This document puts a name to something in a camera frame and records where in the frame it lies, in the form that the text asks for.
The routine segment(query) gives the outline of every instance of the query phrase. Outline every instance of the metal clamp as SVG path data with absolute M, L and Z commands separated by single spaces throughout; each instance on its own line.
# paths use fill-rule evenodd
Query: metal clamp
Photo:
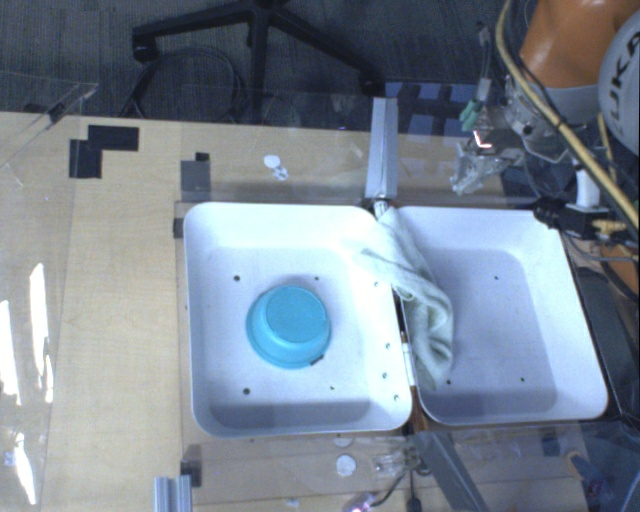
M 153 485 L 154 512 L 192 512 L 191 476 L 158 477 Z
M 395 98 L 374 98 L 364 197 L 393 199 L 397 195 L 398 101 Z

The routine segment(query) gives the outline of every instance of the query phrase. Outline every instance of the sink basin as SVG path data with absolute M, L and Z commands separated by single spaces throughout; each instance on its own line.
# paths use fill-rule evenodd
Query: sink basin
M 405 207 L 455 316 L 453 369 L 423 408 L 448 425 L 592 419 L 607 388 L 557 231 L 529 211 Z
M 219 437 L 388 431 L 411 393 L 389 285 L 351 261 L 375 223 L 360 208 L 203 203 L 184 221 L 193 413 Z M 331 340 L 309 366 L 278 367 L 251 346 L 265 291 L 301 287 L 326 307 Z

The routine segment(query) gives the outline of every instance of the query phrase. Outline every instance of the office chair leg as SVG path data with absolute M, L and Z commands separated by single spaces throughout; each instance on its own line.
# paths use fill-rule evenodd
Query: office chair leg
M 269 33 L 268 11 L 257 10 L 249 23 L 251 37 L 251 76 L 249 78 L 249 99 L 251 102 L 251 120 L 262 121 L 262 96 L 267 64 L 267 38 Z
M 250 21 L 253 11 L 252 0 L 237 0 L 231 4 L 140 25 L 132 31 L 133 57 L 141 63 L 157 59 L 156 37 L 245 23 Z
M 360 71 L 360 87 L 363 93 L 375 95 L 373 93 L 380 91 L 383 82 L 375 68 L 367 61 L 344 46 L 331 41 L 319 30 L 286 9 L 275 9 L 274 14 L 271 24 L 275 28 Z

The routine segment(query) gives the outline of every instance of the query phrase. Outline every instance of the white towel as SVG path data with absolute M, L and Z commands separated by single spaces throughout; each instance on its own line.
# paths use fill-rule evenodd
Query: white towel
M 436 389 L 447 380 L 453 360 L 453 310 L 433 282 L 429 266 L 395 208 L 389 208 L 367 236 L 356 263 L 386 281 L 404 301 L 418 385 Z

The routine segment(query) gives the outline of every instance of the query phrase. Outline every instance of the metal bracket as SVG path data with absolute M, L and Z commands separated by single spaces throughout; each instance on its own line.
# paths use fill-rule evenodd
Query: metal bracket
M 398 101 L 374 98 L 365 199 L 398 195 Z
M 191 477 L 158 477 L 153 484 L 154 512 L 192 512 Z
M 413 442 L 453 510 L 489 512 L 446 432 L 419 432 Z

